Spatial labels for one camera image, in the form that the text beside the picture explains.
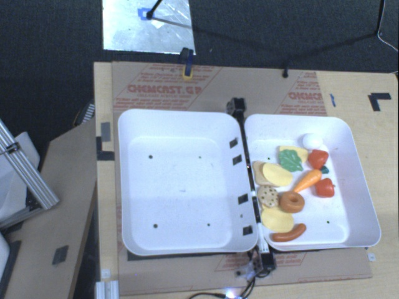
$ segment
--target tray with toy food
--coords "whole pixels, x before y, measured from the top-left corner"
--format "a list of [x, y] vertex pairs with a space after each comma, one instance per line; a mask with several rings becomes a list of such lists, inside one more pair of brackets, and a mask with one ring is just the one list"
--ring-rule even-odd
[[247, 155], [231, 115], [122, 113], [122, 238], [129, 251], [245, 252], [259, 236], [282, 251], [378, 242], [377, 216], [345, 122], [251, 115], [244, 132]]

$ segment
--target brown donut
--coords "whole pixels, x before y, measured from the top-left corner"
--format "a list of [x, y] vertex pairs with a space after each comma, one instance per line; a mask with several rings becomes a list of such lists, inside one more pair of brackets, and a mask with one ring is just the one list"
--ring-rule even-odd
[[300, 212], [305, 206], [305, 200], [297, 192], [285, 192], [280, 197], [280, 207], [286, 212]]

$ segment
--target toy tomato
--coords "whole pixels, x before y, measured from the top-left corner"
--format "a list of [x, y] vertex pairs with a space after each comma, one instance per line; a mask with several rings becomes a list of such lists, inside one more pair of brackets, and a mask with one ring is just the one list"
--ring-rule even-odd
[[325, 178], [314, 184], [316, 188], [316, 194], [320, 197], [332, 197], [334, 196], [334, 185], [331, 179]]
[[325, 162], [329, 158], [329, 154], [326, 151], [314, 149], [307, 160], [314, 169], [320, 169], [324, 166]]

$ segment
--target toy carrot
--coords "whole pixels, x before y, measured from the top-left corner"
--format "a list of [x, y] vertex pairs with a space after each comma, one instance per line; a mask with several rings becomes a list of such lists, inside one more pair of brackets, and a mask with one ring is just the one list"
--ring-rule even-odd
[[303, 191], [305, 188], [311, 187], [322, 179], [322, 172], [319, 169], [309, 171], [294, 187], [294, 192]]

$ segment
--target black fabric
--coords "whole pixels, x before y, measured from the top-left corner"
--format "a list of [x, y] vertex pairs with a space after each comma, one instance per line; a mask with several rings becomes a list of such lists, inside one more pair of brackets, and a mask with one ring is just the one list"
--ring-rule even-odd
[[[373, 34], [380, 0], [190, 0], [195, 63], [393, 72], [398, 55]], [[102, 49], [102, 0], [0, 0], [0, 118], [36, 147], [73, 126], [93, 98], [95, 61], [177, 62]], [[398, 0], [382, 37], [398, 46]]]

